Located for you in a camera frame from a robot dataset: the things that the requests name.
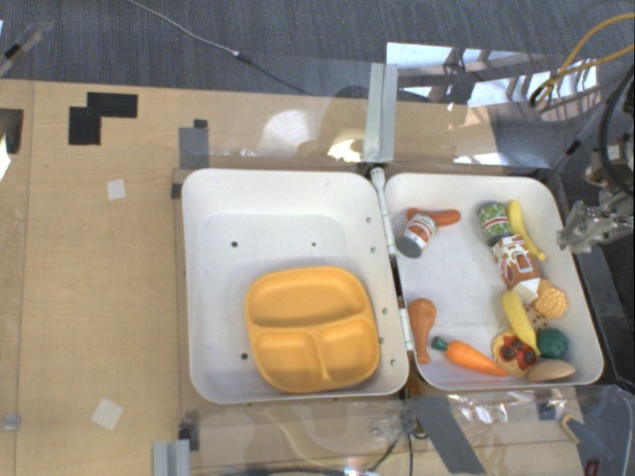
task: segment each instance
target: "white tray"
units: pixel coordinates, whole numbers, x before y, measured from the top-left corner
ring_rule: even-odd
[[[406,225],[406,210],[455,208],[461,220],[442,227],[419,259],[400,255],[399,271],[406,304],[428,298],[437,306],[437,321],[430,336],[462,340],[491,356],[491,341],[509,327],[501,303],[505,290],[491,251],[481,235],[476,210],[486,201],[507,204],[518,199],[525,225],[538,247],[547,253],[539,266],[543,277],[563,290],[569,299],[567,314],[550,325],[569,339],[567,360],[577,372],[558,385],[584,385],[596,381],[603,368],[602,352],[590,318],[586,299],[572,254],[561,251],[556,233],[562,223],[556,201],[541,183],[528,178],[461,177],[402,174],[386,185],[388,209],[395,233]],[[433,386],[447,391],[527,388],[524,379],[495,378],[463,370],[445,355],[430,350],[432,362],[420,365],[422,376]],[[551,387],[553,383],[532,387]]]
[[[190,374],[203,397],[238,404],[383,396],[404,385],[405,342],[369,181],[350,173],[201,170],[184,184],[183,210]],[[245,295],[264,274],[316,265],[344,268],[365,286],[383,338],[381,359],[374,376],[357,387],[287,395],[264,381],[251,357]]]

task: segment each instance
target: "yellow cable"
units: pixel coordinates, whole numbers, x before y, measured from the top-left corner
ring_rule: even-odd
[[[575,56],[582,49],[582,47],[588,42],[588,40],[591,37],[597,34],[597,32],[608,27],[609,25],[612,25],[613,23],[617,23],[619,21],[632,20],[632,19],[635,19],[635,13],[626,13],[626,14],[620,14],[618,16],[613,16],[612,18],[608,18],[607,20],[602,21],[598,25],[595,25],[586,34],[584,34],[584,37],[580,39],[580,41],[577,43],[575,48],[573,48],[573,51],[571,51],[567,59],[563,62],[562,66],[558,69],[558,73],[554,74],[552,77],[547,79],[547,81],[545,81],[538,87],[535,93],[541,93],[541,92],[542,93],[539,97],[535,99],[534,105],[542,102],[547,97],[549,97],[552,91],[554,91],[556,84],[566,75],[573,74],[574,72],[579,72],[581,70],[585,70],[586,68],[591,68],[593,66],[602,65],[603,63],[607,63],[609,61],[618,59],[626,55],[627,53],[635,50],[635,45],[630,45],[625,48],[622,48],[621,50],[617,52],[607,55],[606,57],[602,57],[601,59],[590,61],[589,63],[584,63],[577,67],[568,68],[569,65],[573,62],[573,59],[575,58]]]

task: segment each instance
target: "toy chicken leg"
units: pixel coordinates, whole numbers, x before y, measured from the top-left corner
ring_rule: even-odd
[[[437,308],[429,299],[418,297],[408,305],[408,317],[415,336],[417,363],[430,363],[428,354],[428,335],[437,318]]]

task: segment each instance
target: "white tape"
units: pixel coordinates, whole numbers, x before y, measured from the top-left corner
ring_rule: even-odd
[[[117,406],[114,402],[104,397],[92,415],[92,420],[98,425],[108,428],[108,430],[114,430],[121,417],[121,413],[123,413],[121,406]]]
[[[108,199],[123,199],[126,196],[126,185],[123,179],[114,179],[108,182]]]

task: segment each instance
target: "green can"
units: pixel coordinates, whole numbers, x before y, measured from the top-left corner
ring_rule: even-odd
[[[501,238],[514,235],[505,206],[499,202],[491,202],[482,206],[478,210],[478,221],[487,240],[487,245],[490,247]]]

